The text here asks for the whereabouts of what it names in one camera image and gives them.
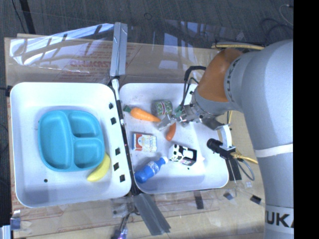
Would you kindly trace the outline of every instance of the bottle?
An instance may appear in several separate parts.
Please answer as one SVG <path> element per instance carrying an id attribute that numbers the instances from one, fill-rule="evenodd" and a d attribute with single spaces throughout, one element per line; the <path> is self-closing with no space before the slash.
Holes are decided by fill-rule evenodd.
<path id="1" fill-rule="evenodd" d="M 156 175 L 160 167 L 168 162 L 167 157 L 161 157 L 157 161 L 151 161 L 146 166 L 144 166 L 141 170 L 136 171 L 134 176 L 135 180 L 139 183 L 145 183 L 148 179 Z"/>

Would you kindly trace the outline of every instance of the yellow banana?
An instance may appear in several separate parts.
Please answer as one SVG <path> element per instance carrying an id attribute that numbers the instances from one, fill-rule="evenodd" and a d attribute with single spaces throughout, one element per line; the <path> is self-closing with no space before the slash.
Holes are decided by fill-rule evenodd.
<path id="1" fill-rule="evenodd" d="M 86 178 L 88 181 L 98 181 L 101 180 L 108 172 L 111 164 L 111 159 L 108 154 L 104 154 L 102 162 L 89 174 Z"/>

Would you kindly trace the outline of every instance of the blue plate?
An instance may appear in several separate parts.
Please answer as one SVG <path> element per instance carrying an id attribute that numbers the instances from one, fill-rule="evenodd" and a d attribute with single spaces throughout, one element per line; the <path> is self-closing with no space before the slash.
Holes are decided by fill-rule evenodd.
<path id="1" fill-rule="evenodd" d="M 39 120 L 38 141 L 43 163 L 55 171 L 79 171 L 98 166 L 104 139 L 98 120 L 90 113 L 56 110 Z"/>

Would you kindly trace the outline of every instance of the white tray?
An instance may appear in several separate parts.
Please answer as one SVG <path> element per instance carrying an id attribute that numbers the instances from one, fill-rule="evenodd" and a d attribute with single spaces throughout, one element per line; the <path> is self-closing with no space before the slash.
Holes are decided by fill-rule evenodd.
<path id="1" fill-rule="evenodd" d="M 125 105 L 140 107 L 151 111 L 153 100 L 168 99 L 175 109 L 181 102 L 183 84 L 164 83 L 129 83 L 120 89 L 122 108 Z M 185 104 L 189 104 L 191 96 L 188 94 Z M 146 183 L 138 183 L 138 187 L 145 193 L 169 193 L 192 190 L 220 188 L 226 185 L 229 174 L 226 162 L 219 154 L 213 153 L 207 146 L 210 138 L 219 139 L 216 131 L 212 131 L 203 124 L 191 123 L 187 127 L 177 124 L 176 134 L 171 142 L 165 139 L 166 130 L 159 131 L 155 122 L 142 121 L 123 112 L 132 165 L 136 171 L 149 161 L 158 159 L 161 155 L 168 157 L 168 149 L 174 144 L 196 149 L 197 162 L 192 166 L 169 161 L 163 165 L 157 175 Z M 156 153 L 133 151 L 132 135 L 134 132 L 155 135 L 158 151 Z"/>
<path id="2" fill-rule="evenodd" d="M 15 189 L 23 205 L 45 207 L 104 200 L 129 192 L 132 182 L 115 97 L 109 87 L 93 83 L 20 83 L 11 90 L 10 102 Z M 56 109 L 90 112 L 100 122 L 105 151 L 112 161 L 102 180 L 88 182 L 86 177 L 92 170 L 56 172 L 43 164 L 37 141 L 38 121 L 45 112 Z"/>

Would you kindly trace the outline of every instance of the can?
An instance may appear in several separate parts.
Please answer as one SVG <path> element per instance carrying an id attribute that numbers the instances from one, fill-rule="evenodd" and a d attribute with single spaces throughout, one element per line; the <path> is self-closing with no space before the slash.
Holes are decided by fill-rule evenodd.
<path id="1" fill-rule="evenodd" d="M 152 102 L 152 114 L 155 116 L 167 115 L 173 112 L 173 105 L 170 100 L 159 100 Z"/>

